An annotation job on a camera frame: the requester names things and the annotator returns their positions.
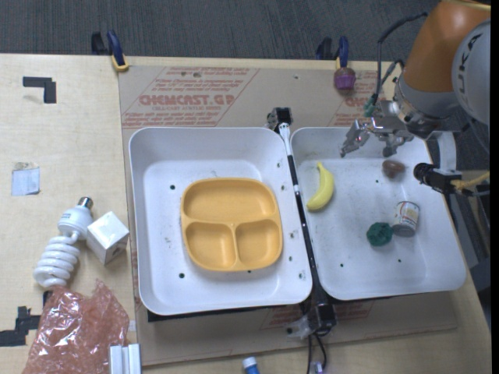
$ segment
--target black tape corner mark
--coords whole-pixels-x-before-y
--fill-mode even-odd
[[[52,296],[52,291],[43,294],[43,305]],[[17,307],[16,327],[14,330],[0,331],[0,347],[26,345],[26,335],[29,330],[37,330],[40,324],[40,316],[32,316],[31,309],[26,306]]]
[[[23,76],[24,87],[43,87],[44,89],[44,103],[56,104],[57,94],[55,82],[52,78],[37,78],[32,76]]]

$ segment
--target table surface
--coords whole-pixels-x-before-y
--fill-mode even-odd
[[[131,65],[175,65],[273,69],[335,70],[334,62],[128,57]],[[354,69],[375,69],[374,62],[351,62]],[[81,196],[94,200],[93,215],[112,210],[127,224],[126,181],[119,113],[118,74],[109,57],[73,55],[0,55],[0,266],[3,295],[0,330],[13,330],[18,306],[41,313],[43,289],[31,273],[48,239],[58,234],[61,212]],[[43,103],[43,94],[27,92],[23,76],[57,80],[57,104]],[[16,163],[41,169],[37,195],[11,196]],[[95,279],[110,287],[134,319],[132,269],[129,251],[107,266],[82,249],[69,286],[91,295]],[[457,328],[433,333],[365,340],[327,346],[329,373],[452,373],[492,372],[491,335],[471,277],[450,293]],[[0,348],[0,371],[21,373],[34,339],[27,345]],[[129,339],[135,341],[135,333]],[[260,372],[305,372],[307,348],[257,356]],[[314,360],[321,360],[314,348]],[[243,357],[174,363],[144,368],[150,373],[241,372]]]

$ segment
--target plastic bag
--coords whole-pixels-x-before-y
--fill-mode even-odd
[[[56,286],[40,317],[23,374],[107,373],[108,349],[125,345],[129,317],[100,280],[90,298]]]

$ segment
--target tin can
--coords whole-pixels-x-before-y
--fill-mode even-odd
[[[419,206],[410,201],[401,201],[395,207],[395,221],[391,228],[395,235],[412,237],[416,233]]]

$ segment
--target yellow banana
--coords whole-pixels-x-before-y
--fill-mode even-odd
[[[317,162],[317,167],[319,168],[319,188],[306,203],[306,208],[310,211],[324,208],[334,191],[333,174],[322,165],[322,162]]]

